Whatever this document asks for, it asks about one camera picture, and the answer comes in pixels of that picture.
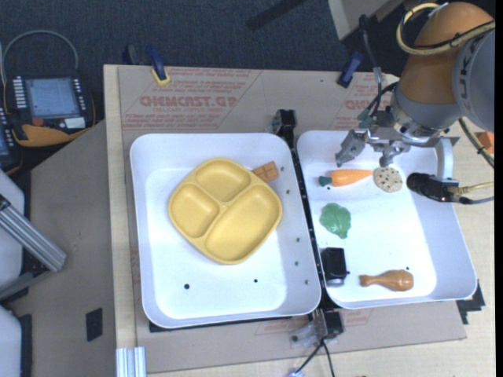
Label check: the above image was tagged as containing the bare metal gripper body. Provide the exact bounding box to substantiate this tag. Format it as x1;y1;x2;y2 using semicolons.
367;120;453;153

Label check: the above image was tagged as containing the beige chocolate chip cookie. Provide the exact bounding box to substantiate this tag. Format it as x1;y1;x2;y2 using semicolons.
373;166;403;193

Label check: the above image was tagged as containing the orange carrot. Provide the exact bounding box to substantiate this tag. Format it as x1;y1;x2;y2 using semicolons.
318;168;375;189

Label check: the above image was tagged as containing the thin black rod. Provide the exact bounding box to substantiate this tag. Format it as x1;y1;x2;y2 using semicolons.
287;130;329;312

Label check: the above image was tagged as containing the green lettuce leaf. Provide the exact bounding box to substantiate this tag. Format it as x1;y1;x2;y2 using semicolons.
318;202;352;240

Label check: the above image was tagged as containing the white plastic tray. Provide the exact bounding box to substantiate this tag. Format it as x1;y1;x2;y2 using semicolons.
296;129;479;310
129;132;323;330

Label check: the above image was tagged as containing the brown wafer biscuit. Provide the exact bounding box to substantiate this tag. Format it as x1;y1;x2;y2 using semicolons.
251;160;281;183

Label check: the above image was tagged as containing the orange cube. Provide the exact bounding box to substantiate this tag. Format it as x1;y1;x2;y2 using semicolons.
475;130;495;153

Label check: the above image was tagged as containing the brown chicken drumstick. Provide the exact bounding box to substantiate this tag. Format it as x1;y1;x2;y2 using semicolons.
358;269;415;293

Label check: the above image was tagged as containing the yellow divided plate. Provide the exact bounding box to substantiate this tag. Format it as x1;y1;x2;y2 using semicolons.
167;156;285;266

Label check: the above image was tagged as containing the brown cardboard board red print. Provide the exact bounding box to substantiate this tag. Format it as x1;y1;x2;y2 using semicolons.
117;65;469;375

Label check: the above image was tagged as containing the black cylinder on white bracket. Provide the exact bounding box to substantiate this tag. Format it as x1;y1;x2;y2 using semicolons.
406;135;461;204

